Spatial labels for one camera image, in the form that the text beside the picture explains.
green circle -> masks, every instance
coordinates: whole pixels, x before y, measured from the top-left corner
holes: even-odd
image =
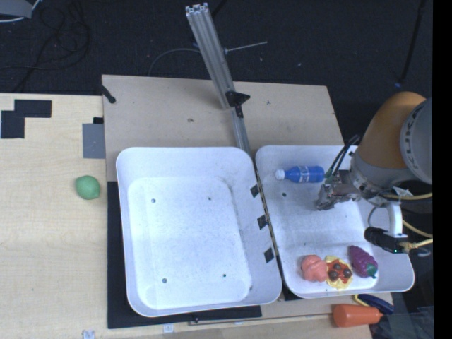
[[[93,176],[82,176],[76,179],[78,195],[85,200],[93,200],[100,195],[99,181]]]

white tray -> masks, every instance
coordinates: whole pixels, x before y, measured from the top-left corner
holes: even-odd
[[[330,210],[320,211],[316,209],[315,202],[322,182],[296,184],[275,178],[277,169],[287,170],[295,165],[320,165],[326,172],[341,148],[342,146],[324,145],[268,145],[256,154],[256,166],[285,284],[294,294],[306,299],[409,290],[415,277],[408,255],[389,253],[364,238],[364,230],[368,227],[367,218],[373,205],[362,199],[358,202],[337,203]],[[350,156],[347,155],[341,169],[349,167]],[[387,211],[375,210],[371,223],[387,230]],[[333,255],[350,263],[347,248],[352,244],[362,247],[376,259],[379,264],[376,279],[354,275],[350,286],[345,290],[337,290],[326,282],[303,279],[300,261],[305,255],[316,254],[321,258]]]
[[[278,298],[282,280],[268,225],[259,225],[263,204],[244,151],[128,148],[117,158],[117,176],[126,291],[137,313]]]

plastic bottle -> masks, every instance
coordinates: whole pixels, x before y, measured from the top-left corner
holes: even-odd
[[[320,166],[294,166],[288,170],[277,169],[276,179],[289,179],[296,183],[316,183],[322,182],[325,178],[325,171]]]

orange object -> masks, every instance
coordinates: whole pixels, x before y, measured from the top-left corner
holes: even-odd
[[[334,322],[341,328],[376,324],[382,316],[383,314],[376,307],[338,304],[333,309]]]

black bracket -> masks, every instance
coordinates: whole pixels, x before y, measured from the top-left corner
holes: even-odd
[[[226,92],[226,99],[229,103],[229,106],[235,107],[235,114],[240,118],[243,118],[242,104],[245,103],[249,98],[249,95],[235,92],[233,90]]]

